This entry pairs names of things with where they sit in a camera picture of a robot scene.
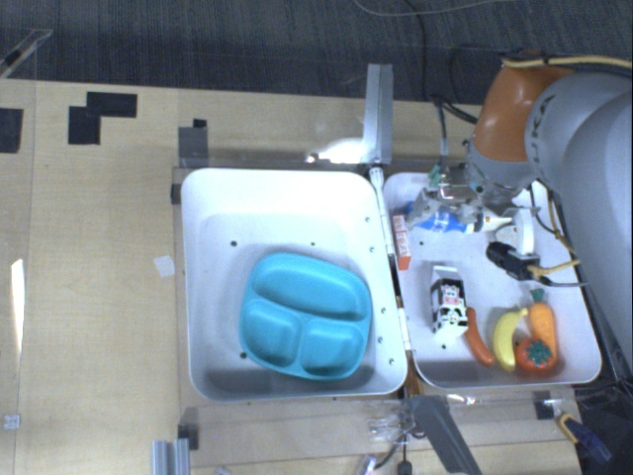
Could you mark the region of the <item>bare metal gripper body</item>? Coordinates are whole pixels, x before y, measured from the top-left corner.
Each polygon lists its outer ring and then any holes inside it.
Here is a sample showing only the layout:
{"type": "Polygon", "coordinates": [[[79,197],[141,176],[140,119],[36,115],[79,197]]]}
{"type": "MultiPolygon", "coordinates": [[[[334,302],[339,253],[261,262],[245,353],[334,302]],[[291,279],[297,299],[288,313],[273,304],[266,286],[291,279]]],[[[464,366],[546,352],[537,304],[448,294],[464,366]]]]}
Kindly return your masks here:
{"type": "Polygon", "coordinates": [[[465,163],[446,167],[440,174],[435,199],[442,205],[458,208],[470,206],[482,208],[481,196],[471,184],[470,172],[465,163]]]}

